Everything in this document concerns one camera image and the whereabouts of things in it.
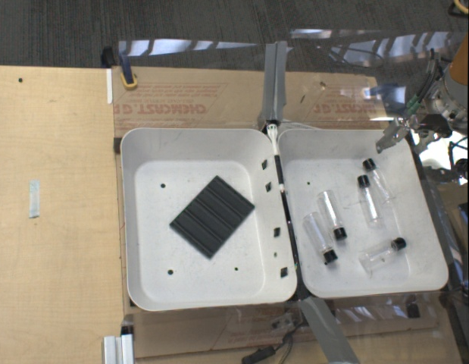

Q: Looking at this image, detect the clear plastic bottle black cap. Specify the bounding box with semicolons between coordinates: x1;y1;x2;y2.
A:
302;212;339;266
361;158;395;206
358;237;408;277
356;174;386;230
315;190;349;241

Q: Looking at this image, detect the black ribbed rectangular plate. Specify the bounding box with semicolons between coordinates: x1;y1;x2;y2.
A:
169;175;256;260

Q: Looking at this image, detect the white plastic tray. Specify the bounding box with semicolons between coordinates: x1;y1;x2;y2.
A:
119;127;299;312
276;127;450;300

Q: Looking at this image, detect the brown cardboard board red print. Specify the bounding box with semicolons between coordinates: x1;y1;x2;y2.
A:
111;65;453;359

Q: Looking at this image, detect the black cylinder on white bracket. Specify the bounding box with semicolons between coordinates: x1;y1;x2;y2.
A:
452;158;469;180

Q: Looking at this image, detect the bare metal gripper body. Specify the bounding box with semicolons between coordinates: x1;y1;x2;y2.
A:
417;84;469;140

